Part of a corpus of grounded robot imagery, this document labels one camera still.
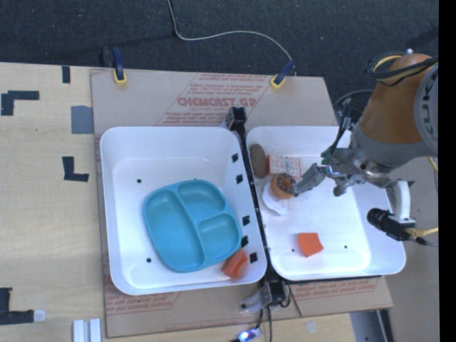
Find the white packet with orange print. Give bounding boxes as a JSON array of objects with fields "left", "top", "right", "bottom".
[{"left": 267, "top": 154, "right": 302, "bottom": 177}]

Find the black cylinder on white bracket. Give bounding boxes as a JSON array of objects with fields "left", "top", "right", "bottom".
[{"left": 366, "top": 179, "right": 417, "bottom": 242}]

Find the brown cardboard board red print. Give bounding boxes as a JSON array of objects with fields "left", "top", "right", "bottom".
[{"left": 89, "top": 68, "right": 395, "bottom": 338}]

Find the blue divided plate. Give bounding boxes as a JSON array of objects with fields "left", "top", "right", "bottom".
[{"left": 142, "top": 179, "right": 243, "bottom": 274}]

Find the black block with thin wires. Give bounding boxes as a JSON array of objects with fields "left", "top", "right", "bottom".
[
  {"left": 227, "top": 106, "right": 247, "bottom": 131},
  {"left": 261, "top": 278, "right": 288, "bottom": 306}
]

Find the orange curved block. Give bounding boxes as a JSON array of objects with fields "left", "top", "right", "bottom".
[
  {"left": 297, "top": 232, "right": 324, "bottom": 259},
  {"left": 220, "top": 249, "right": 249, "bottom": 279}
]

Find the thin black and white rod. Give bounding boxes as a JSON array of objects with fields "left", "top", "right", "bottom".
[{"left": 235, "top": 128, "right": 279, "bottom": 315}]

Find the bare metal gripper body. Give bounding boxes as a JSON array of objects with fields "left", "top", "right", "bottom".
[{"left": 324, "top": 147, "right": 393, "bottom": 189}]

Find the white plastic tray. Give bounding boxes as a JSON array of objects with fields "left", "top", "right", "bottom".
[
  {"left": 99, "top": 125, "right": 268, "bottom": 296},
  {"left": 245, "top": 125, "right": 407, "bottom": 282}
]

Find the brown doughnut with sprinkles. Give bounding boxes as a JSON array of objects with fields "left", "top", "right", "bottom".
[{"left": 269, "top": 172, "right": 297, "bottom": 201}]

